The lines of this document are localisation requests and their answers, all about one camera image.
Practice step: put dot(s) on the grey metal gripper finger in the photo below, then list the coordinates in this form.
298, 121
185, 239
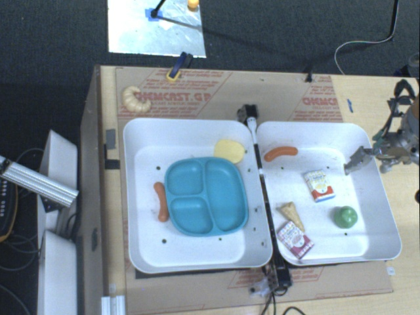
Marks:
387, 167
357, 159

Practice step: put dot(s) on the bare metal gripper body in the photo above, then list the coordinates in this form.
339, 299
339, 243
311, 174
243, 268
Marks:
401, 148

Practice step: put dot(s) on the red and white carton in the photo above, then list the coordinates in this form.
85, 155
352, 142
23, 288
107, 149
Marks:
319, 185

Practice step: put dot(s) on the green bell pepper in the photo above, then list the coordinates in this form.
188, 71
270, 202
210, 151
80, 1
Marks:
346, 217

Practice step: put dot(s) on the orange sausage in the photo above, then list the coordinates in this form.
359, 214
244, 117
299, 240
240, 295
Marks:
161, 202
280, 153

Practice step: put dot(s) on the white plastic tray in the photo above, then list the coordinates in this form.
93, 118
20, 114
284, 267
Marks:
151, 241
344, 241

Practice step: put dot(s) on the beige ice cream cone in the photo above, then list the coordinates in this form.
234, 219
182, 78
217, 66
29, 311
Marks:
292, 213

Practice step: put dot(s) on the thin black and white rod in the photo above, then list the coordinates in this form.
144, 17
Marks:
262, 176

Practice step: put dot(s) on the pink and white carton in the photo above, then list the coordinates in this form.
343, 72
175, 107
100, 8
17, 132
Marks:
294, 239

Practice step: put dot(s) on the brown cardboard board red print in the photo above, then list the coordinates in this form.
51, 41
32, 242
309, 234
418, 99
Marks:
279, 90

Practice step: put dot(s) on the yellow round biscuit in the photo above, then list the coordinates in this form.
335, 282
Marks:
229, 150

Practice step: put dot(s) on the blue divided plate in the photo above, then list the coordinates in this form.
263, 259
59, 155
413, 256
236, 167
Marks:
210, 189

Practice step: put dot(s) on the cream croissant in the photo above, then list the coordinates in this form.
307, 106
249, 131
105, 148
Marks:
134, 102

